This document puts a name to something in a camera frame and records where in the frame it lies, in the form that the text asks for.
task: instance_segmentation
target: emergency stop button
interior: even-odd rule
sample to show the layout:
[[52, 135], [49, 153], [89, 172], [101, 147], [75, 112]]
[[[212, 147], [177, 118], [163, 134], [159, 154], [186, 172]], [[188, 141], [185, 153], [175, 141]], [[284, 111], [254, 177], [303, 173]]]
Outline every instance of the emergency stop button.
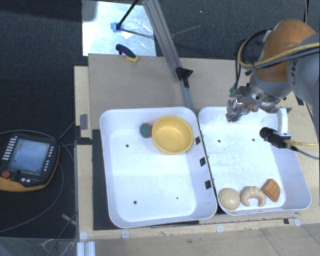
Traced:
[[1, 172], [1, 177], [4, 179], [9, 179], [10, 178], [10, 172], [7, 170], [4, 170], [3, 172]]

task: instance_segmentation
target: yellow bowl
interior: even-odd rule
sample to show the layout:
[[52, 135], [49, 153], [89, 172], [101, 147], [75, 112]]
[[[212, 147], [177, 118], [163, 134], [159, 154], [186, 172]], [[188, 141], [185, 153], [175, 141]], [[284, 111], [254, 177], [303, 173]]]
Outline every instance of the yellow bowl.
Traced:
[[194, 135], [185, 120], [176, 116], [164, 116], [154, 123], [152, 139], [161, 152], [177, 155], [192, 146]]

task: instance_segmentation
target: croissant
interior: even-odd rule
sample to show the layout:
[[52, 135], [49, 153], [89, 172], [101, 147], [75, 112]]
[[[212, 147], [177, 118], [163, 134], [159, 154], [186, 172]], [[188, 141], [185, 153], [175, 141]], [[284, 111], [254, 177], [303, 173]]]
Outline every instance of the croissant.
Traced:
[[266, 195], [256, 186], [246, 186], [241, 193], [241, 203], [249, 207], [248, 199], [256, 198], [259, 200], [258, 206], [262, 207], [266, 204]]

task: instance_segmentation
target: black floor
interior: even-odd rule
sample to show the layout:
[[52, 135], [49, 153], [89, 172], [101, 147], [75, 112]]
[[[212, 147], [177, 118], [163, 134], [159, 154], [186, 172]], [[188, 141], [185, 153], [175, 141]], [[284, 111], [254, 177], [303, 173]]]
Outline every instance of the black floor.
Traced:
[[[129, 0], [110, 1], [132, 3]], [[180, 57], [233, 59], [234, 45], [279, 21], [303, 20], [304, 0], [160, 0]], [[74, 66], [87, 65], [82, 56], [81, 0], [0, 1], [0, 133], [35, 130], [58, 138], [74, 122]], [[308, 19], [317, 32], [320, 2], [310, 1]], [[62, 142], [72, 144], [75, 128]], [[75, 214], [73, 161], [61, 149], [64, 171], [61, 197], [43, 216], [20, 227], [49, 207], [62, 185], [58, 168], [43, 190], [0, 192], [0, 236], [56, 238]], [[73, 238], [70, 224], [61, 238]]]

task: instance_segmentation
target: green object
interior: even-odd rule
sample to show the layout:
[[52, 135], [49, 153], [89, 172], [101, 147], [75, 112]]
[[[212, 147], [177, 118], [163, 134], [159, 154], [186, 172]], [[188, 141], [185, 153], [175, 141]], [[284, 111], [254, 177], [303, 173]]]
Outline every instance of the green object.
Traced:
[[149, 123], [143, 123], [140, 126], [140, 134], [144, 138], [150, 138], [151, 137], [151, 131], [152, 131], [152, 125]]
[[229, 92], [230, 92], [230, 94], [229, 94], [229, 97], [230, 97], [230, 98], [233, 98], [233, 97], [236, 95], [236, 93], [237, 93], [236, 84], [234, 84], [234, 85], [230, 88]]

